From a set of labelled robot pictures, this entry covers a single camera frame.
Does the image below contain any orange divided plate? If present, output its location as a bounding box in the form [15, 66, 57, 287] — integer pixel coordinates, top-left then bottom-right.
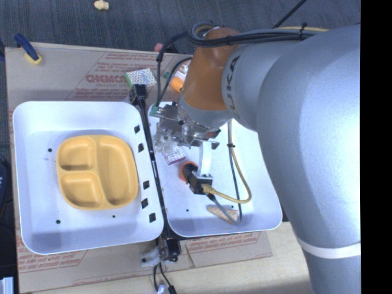
[56, 134, 140, 211]

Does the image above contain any white pink patterned carton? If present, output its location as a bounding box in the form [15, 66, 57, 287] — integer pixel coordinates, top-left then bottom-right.
[164, 147, 187, 166]

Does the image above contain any orange and white bottle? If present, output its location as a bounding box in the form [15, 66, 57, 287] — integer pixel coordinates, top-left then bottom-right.
[169, 59, 192, 93]

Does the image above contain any tan biscuit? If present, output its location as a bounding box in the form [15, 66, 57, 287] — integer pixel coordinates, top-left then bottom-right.
[206, 205, 240, 224]

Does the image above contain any orange round toy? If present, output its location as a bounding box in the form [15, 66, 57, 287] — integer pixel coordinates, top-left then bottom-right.
[180, 160, 198, 183]

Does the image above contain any white plastic tray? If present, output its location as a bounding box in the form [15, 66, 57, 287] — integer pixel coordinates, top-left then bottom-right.
[147, 101, 283, 238]
[12, 100, 165, 255]

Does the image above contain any black block with thin wires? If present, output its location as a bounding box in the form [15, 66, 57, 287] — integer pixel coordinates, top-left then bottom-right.
[157, 237, 182, 262]
[129, 84, 149, 104]

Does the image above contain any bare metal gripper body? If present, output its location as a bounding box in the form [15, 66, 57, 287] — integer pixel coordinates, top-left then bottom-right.
[155, 101, 222, 150]

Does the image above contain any thin black and white rod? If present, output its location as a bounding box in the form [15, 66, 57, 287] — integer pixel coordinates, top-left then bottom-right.
[137, 96, 172, 241]

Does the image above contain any brown cardboard board red print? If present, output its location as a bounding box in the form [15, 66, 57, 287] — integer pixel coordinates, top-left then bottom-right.
[4, 41, 273, 289]

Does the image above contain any green white patterned packet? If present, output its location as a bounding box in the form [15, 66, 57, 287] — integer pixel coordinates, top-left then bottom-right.
[125, 68, 157, 89]

